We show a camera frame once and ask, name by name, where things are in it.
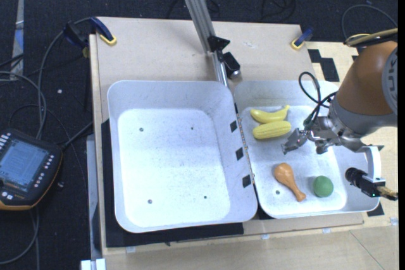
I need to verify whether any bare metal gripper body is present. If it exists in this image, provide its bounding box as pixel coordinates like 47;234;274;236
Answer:
306;116;370;152

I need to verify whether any white plastic tray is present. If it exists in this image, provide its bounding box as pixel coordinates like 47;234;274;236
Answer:
106;80;259;234
233;80;381;220

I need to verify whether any orange chicken drumstick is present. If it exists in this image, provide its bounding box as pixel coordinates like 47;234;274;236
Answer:
273;163;307;202

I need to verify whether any yellow corn cob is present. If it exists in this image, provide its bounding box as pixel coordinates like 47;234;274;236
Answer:
252;120;292;140

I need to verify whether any black cylinder on white bracket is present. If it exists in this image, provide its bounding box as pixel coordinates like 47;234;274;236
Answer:
344;145;387;199

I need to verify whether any green ball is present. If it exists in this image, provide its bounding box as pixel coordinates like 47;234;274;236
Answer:
313;175;335;199

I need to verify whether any yellow banana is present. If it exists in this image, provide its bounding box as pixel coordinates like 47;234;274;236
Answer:
249;104;291;124

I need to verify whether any pale wood board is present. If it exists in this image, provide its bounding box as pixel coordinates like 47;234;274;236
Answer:
89;16;365;259

